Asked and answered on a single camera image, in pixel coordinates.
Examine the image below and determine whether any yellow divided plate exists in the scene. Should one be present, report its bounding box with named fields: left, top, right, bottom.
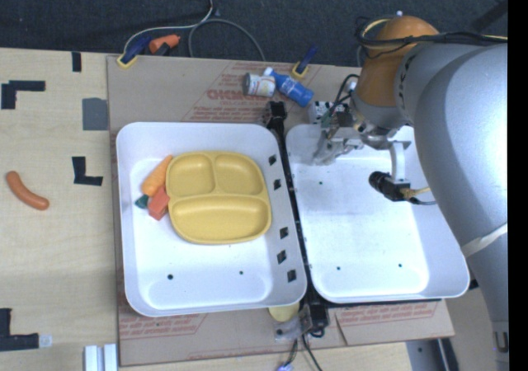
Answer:
left=164, top=151, right=273, bottom=246

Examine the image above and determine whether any brown cardboard board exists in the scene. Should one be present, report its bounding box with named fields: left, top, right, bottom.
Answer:
left=106, top=54, right=456, bottom=367

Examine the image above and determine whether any black block with wires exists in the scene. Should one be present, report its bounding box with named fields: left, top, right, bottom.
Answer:
left=303, top=302, right=332, bottom=330
left=265, top=100, right=288, bottom=129

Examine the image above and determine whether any black cylinder on white bracket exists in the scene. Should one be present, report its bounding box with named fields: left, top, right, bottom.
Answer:
left=368, top=140, right=413, bottom=202

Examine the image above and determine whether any yellow round object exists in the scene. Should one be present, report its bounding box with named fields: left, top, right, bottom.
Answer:
left=267, top=302, right=301, bottom=323

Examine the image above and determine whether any blue bottle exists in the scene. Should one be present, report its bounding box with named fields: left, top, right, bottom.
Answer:
left=263, top=67, right=315, bottom=108

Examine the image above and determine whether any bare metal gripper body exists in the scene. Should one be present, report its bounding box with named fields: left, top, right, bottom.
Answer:
left=328, top=110, right=400, bottom=151

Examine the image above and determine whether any white can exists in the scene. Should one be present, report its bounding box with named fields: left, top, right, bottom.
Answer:
left=242, top=72, right=276, bottom=98

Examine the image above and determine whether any white black spotted carton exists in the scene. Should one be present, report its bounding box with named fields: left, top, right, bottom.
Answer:
left=310, top=100, right=347, bottom=126

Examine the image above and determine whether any white plastic tray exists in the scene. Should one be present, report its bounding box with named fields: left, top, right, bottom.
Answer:
left=285, top=123, right=471, bottom=304
left=115, top=121, right=309, bottom=317

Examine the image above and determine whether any orange sausage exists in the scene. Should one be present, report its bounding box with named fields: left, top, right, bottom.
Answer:
left=5, top=170, right=50, bottom=212

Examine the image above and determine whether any orange carrot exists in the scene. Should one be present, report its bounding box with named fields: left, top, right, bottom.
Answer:
left=134, top=154, right=174, bottom=209

